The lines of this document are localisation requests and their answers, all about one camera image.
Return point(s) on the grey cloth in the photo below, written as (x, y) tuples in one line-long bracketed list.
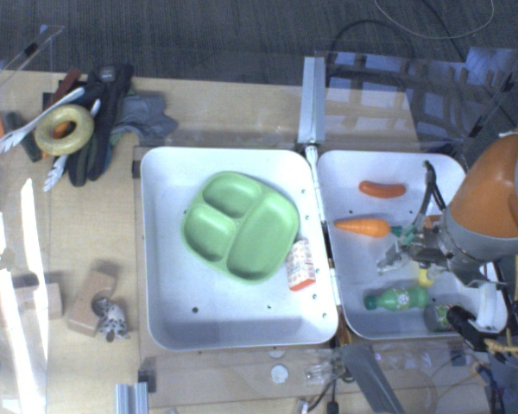
[(149, 117)]

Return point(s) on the orange and white carton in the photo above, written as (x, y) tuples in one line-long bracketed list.
[(301, 265)]

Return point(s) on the black cylinder on white bracket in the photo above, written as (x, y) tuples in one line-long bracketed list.
[(468, 326)]

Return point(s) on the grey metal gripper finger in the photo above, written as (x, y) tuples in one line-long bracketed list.
[(388, 266), (396, 249)]

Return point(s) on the brown flat stick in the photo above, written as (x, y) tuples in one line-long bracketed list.
[(67, 84)]

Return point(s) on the small yellow toy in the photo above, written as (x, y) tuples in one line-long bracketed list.
[(425, 277)]

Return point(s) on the dark green block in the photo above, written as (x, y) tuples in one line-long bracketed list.
[(28, 149)]

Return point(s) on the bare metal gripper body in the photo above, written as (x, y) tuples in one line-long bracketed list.
[(427, 255)]

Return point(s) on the orange carrot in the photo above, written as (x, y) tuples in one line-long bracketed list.
[(364, 227)]

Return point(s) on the dark cloth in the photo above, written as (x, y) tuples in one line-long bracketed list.
[(108, 114)]

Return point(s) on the grey and green can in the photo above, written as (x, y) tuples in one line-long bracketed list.
[(436, 318)]

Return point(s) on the long wooden block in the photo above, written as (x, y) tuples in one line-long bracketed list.
[(88, 296)]

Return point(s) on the green divided plate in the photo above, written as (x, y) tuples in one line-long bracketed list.
[(241, 227)]

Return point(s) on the white plastic tray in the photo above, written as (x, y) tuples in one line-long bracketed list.
[(362, 270), (185, 300)]

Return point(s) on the green plastic bottle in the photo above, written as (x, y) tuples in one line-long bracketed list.
[(399, 298)]

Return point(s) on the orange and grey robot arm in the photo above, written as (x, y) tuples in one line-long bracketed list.
[(488, 205)]

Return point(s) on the square wooden block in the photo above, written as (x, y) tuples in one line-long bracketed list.
[(47, 298)]

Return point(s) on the orange sausage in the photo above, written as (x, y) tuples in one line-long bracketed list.
[(382, 189)]

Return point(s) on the white plastic fork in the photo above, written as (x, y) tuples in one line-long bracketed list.
[(54, 175), (21, 129)]

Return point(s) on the spotted toy animal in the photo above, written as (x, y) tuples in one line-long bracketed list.
[(112, 319)]

